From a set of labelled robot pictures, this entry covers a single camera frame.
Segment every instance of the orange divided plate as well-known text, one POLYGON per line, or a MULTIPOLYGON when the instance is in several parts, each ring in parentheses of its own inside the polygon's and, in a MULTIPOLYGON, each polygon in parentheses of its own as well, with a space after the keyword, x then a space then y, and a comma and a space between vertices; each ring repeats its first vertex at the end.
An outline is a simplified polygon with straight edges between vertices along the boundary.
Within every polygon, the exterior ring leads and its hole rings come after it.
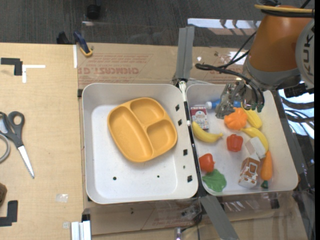
POLYGON ((142 97, 112 109, 108 129, 121 153, 132 162, 145 162, 170 150, 177 130, 155 99, 142 97))

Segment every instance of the scissors handle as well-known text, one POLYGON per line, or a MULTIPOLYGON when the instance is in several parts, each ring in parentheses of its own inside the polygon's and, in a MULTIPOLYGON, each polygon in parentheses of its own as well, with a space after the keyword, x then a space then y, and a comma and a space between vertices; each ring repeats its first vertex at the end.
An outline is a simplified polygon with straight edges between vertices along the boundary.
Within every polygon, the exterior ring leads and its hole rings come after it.
POLYGON ((22 127, 25 123, 25 116, 18 111, 13 111, 9 115, 0 112, 0 118, 1 117, 3 118, 4 126, 7 132, 1 132, 0 130, 0 133, 11 139, 17 148, 23 146, 24 144, 21 137, 22 127), (20 123, 15 123, 15 117, 20 117, 20 123))

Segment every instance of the yellow cable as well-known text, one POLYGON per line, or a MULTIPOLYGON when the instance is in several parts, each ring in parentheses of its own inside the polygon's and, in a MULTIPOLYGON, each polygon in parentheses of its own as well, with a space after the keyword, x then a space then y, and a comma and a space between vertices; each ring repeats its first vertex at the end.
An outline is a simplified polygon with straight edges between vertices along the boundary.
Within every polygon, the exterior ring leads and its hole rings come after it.
POLYGON ((285 7, 275 7, 275 6, 268 6, 268 5, 260 5, 260 4, 255 4, 254 7, 257 8, 257 9, 260 9, 260 10, 285 12, 285 13, 305 13, 305 14, 311 14, 312 13, 312 9, 285 8, 285 7))

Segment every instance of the scissors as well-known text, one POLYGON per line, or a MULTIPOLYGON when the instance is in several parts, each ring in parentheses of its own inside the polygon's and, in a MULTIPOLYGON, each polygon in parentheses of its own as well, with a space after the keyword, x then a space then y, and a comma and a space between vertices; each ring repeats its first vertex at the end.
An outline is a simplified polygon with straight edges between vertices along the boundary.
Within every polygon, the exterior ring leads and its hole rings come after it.
POLYGON ((34 174, 34 171, 32 170, 32 166, 21 137, 22 127, 24 126, 24 123, 25 123, 25 116, 18 111, 13 111, 9 115, 6 115, 5 113, 0 112, 0 123, 1 121, 2 121, 2 125, 0 125, 1 126, 0 134, 4 135, 5 137, 13 141, 16 148, 20 152, 20 155, 23 159, 23 162, 28 172, 30 173, 31 177, 34 179, 35 174, 34 174), (20 118, 21 120, 20 123, 15 123, 15 117, 20 118))

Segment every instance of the wooden table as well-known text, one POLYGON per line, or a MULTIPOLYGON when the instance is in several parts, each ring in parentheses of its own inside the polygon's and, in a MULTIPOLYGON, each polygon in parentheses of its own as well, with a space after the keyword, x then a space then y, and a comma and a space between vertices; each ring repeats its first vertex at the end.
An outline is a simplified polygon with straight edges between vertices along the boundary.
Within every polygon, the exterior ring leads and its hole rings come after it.
MULTIPOLYGON (((19 58, 28 68, 26 83, 14 67, 0 65, 0 111, 25 116, 22 139, 35 178, 11 143, 9 157, 0 164, 0 182, 7 187, 0 217, 7 203, 18 200, 17 222, 0 227, 1 240, 68 240, 68 223, 81 221, 84 209, 78 71, 72 45, 0 43, 1 58, 19 58), (57 195, 67 194, 61 202, 57 195)), ((298 206, 291 216, 232 222, 240 239, 307 239, 298 206)), ((201 239, 218 239, 212 225, 200 225, 201 239)), ((173 239, 174 230, 94 236, 99 240, 173 239)), ((197 230, 186 230, 184 239, 197 239, 197 230)))

